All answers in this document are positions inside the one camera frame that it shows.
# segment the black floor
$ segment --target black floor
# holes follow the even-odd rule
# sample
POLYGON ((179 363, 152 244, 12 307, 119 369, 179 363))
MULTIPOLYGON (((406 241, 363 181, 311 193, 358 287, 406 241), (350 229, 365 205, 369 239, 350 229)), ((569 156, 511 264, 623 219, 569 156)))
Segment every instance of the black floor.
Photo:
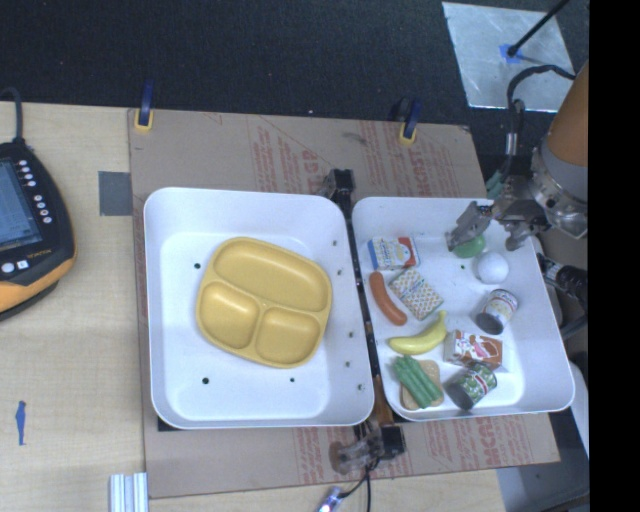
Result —
MULTIPOLYGON (((549 12, 559 1, 458 3, 549 12)), ((385 120, 418 97, 420 122, 470 127, 481 164, 505 151, 504 110, 468 107, 441 1, 4 4, 0 87, 26 102, 135 107, 152 78, 157 108, 385 120)), ((589 58, 589 0, 556 19, 577 72, 589 58)), ((527 113, 519 152, 552 117, 527 113)))

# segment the cardboard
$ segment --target cardboard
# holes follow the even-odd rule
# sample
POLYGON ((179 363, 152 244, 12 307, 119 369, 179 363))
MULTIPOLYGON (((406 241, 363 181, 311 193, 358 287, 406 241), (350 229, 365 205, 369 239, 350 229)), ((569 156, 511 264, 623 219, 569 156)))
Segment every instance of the cardboard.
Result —
MULTIPOLYGON (((331 169, 352 169, 354 201, 367 196, 482 197, 466 128, 419 124, 412 146, 400 123, 157 110, 150 131, 128 112, 138 290, 144 444, 151 498, 353 481, 336 472, 334 443, 354 429, 177 431, 150 399, 142 209, 167 186, 317 193, 331 169)), ((407 451, 372 478, 518 466, 559 459, 547 414, 403 423, 407 451)))

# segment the soda can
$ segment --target soda can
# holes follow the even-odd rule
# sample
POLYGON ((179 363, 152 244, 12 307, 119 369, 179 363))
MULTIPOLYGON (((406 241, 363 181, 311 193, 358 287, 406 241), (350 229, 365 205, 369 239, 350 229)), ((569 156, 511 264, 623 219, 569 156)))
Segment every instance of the soda can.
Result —
POLYGON ((513 293, 498 288, 493 290, 480 312, 476 324, 489 334, 501 334, 518 309, 518 299, 513 293))
POLYGON ((465 372, 445 386, 453 402, 468 411, 498 385, 496 375, 484 363, 472 363, 465 372))

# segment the hot dog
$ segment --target hot dog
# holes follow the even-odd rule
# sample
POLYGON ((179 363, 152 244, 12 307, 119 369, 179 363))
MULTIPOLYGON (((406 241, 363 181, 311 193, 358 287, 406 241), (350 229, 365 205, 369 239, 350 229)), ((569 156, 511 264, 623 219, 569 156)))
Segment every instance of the hot dog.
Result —
POLYGON ((371 286, 373 298, 380 308, 380 311, 384 313, 384 316, 386 316, 395 325, 406 324, 407 315, 405 315, 398 306, 393 303, 391 297, 389 297, 387 287, 384 284, 384 277, 380 272, 376 270, 371 273, 369 276, 369 285, 371 286))

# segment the banana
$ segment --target banana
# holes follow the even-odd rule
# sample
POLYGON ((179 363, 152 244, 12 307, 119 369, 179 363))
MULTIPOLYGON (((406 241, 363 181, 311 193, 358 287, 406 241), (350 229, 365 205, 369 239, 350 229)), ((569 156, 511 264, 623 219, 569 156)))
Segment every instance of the banana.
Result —
POLYGON ((444 319, 447 312, 440 310, 438 319, 415 336, 400 336, 389 339, 389 346, 400 354, 415 356, 436 348, 447 336, 444 319))

